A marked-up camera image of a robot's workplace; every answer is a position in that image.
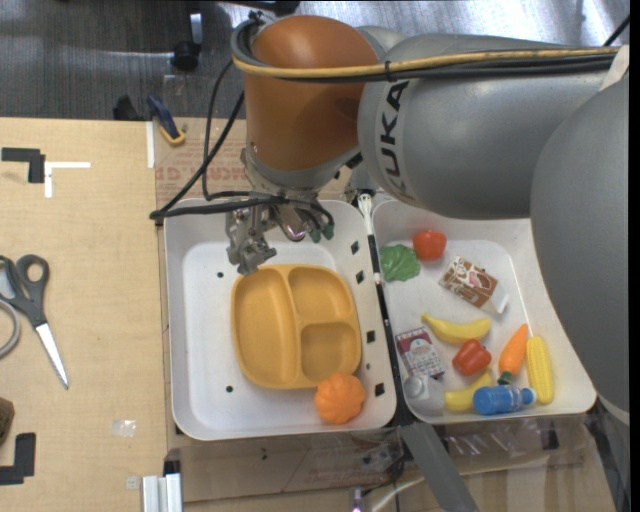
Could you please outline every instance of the yellow cable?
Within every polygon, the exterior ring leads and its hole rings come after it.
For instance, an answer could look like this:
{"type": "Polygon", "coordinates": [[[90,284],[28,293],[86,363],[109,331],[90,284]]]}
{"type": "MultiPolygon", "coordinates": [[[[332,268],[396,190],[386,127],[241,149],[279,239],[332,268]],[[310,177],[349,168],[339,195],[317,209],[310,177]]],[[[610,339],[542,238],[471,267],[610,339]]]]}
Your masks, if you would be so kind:
{"type": "Polygon", "coordinates": [[[450,55],[437,55],[422,59],[390,62],[388,68],[385,64],[371,66],[348,66],[343,68],[278,68],[272,66],[255,66],[242,62],[233,55],[234,64],[245,73],[272,78],[344,78],[364,75],[384,74],[387,71],[414,71],[428,69],[436,66],[450,66],[455,64],[469,64],[486,61],[506,61],[518,59],[557,59],[564,57],[584,57],[589,55],[611,55],[617,53],[619,48],[577,48],[577,49],[548,49],[548,50],[498,50],[488,52],[454,53],[450,55]]]}

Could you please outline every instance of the yellow divided plate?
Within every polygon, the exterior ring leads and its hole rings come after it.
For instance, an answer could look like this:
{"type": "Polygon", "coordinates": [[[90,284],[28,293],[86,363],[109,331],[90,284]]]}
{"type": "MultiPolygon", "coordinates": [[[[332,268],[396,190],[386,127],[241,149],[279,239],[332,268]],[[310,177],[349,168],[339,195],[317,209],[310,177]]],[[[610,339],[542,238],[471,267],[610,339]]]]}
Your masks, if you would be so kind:
{"type": "Polygon", "coordinates": [[[267,388],[315,387],[334,372],[353,373],[362,346],[351,291],[315,265],[265,265],[231,291],[236,357],[267,388]]]}

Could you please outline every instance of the wooden table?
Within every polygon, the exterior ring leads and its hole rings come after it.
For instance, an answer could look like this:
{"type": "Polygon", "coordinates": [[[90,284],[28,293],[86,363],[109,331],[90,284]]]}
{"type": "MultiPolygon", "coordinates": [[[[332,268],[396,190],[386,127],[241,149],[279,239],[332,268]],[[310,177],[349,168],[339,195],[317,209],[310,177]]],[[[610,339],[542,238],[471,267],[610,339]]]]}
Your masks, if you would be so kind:
{"type": "MultiPolygon", "coordinates": [[[[91,163],[56,169],[53,197],[46,198],[42,184],[27,182],[27,164],[0,162],[0,254],[49,261],[45,308],[70,383],[65,391],[23,319],[18,346],[0,359],[0,396],[16,409],[0,466],[13,463],[15,436],[34,432],[35,475],[0,486],[0,510],[138,511],[138,479],[161,475],[168,450],[180,443],[197,450],[197,443],[177,439],[166,407],[166,296],[161,232],[148,218],[157,187],[147,123],[4,118],[0,135],[0,146],[38,148],[49,162],[91,163]],[[128,436],[114,430],[122,420],[135,422],[128,436]]],[[[615,510],[595,442],[581,425],[576,429],[584,442],[564,458],[520,459],[491,472],[462,465],[480,509],[615,510]]],[[[207,485],[206,475],[197,485],[207,485]]],[[[401,510],[437,509],[419,473],[408,471],[398,486],[405,489],[401,510]]],[[[372,493],[377,510],[395,510],[391,489],[372,493]]],[[[337,489],[244,497],[187,503],[185,510],[346,510],[348,495],[337,489]]]]}

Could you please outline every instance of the red toy tomato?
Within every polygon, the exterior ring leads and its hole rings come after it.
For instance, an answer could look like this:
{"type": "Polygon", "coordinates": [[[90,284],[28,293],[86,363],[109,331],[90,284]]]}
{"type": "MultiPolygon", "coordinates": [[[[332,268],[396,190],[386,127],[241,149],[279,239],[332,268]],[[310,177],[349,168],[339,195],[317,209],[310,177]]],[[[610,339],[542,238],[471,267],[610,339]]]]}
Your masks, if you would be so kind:
{"type": "Polygon", "coordinates": [[[447,237],[439,231],[420,231],[413,236],[413,250],[419,260],[439,260],[446,245],[447,237]]]}
{"type": "Polygon", "coordinates": [[[451,362],[456,370],[468,377],[489,365],[491,353],[478,340],[470,339],[464,342],[451,362]]]}

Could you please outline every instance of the scissors handle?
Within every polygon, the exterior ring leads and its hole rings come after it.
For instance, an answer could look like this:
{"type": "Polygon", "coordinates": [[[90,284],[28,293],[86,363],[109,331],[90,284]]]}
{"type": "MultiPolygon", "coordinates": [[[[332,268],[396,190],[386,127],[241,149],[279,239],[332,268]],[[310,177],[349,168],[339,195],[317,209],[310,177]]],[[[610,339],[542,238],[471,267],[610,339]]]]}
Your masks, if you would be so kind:
{"type": "Polygon", "coordinates": [[[4,263],[9,284],[15,294],[13,297],[7,297],[0,293],[0,298],[27,315],[33,327],[46,323],[43,298],[44,287],[49,280],[49,264],[47,261],[35,254],[27,254],[16,263],[13,263],[5,256],[0,256],[0,263],[4,263]],[[29,268],[32,265],[39,266],[42,271],[38,279],[29,277],[29,268]]]}

